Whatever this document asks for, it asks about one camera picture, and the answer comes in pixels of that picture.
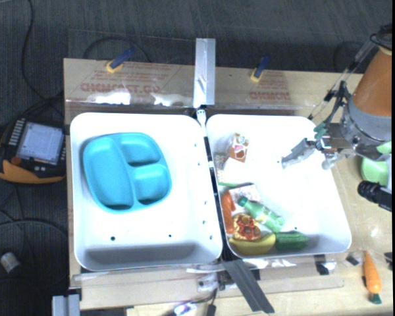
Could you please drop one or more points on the small grey can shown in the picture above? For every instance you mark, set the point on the small grey can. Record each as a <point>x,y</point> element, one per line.
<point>10,262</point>

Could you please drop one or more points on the white plastic tray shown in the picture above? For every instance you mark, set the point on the white plastic tray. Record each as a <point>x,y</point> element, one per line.
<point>303,202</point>
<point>145,239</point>

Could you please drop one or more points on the pink and white packet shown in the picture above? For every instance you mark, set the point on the pink and white packet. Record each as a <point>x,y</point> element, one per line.
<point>248,191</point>

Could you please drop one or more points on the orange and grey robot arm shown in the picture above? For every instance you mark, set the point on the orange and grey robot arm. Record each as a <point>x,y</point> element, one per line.
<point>375,87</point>

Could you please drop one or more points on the orange carrot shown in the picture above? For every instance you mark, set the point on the orange carrot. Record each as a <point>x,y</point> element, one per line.
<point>372,273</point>
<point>228,209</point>

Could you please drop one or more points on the blue divided plate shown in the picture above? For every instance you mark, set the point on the blue divided plate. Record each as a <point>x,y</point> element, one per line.
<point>108,173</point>

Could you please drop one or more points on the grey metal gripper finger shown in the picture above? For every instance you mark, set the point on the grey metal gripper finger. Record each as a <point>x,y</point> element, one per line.
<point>296,159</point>
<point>305,146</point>

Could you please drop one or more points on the green toy vegetable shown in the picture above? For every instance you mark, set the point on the green toy vegetable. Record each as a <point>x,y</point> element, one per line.
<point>293,241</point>

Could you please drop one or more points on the green plastic bottle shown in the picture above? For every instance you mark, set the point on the green plastic bottle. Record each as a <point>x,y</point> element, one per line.
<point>263,214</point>

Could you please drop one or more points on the yellow banana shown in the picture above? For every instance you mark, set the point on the yellow banana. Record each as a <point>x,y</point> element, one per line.
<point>253,247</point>

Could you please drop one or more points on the clear speckled packet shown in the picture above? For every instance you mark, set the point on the clear speckled packet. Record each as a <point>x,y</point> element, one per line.
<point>221,168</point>

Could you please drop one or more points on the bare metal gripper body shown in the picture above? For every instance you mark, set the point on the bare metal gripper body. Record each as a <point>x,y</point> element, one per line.
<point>339,140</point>

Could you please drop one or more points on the pizza slice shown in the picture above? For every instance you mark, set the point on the pizza slice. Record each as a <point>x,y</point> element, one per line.
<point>247,229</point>

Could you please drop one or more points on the brown cardboard board red print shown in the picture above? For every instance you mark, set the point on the brown cardboard board red print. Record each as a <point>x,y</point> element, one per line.
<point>171,81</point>

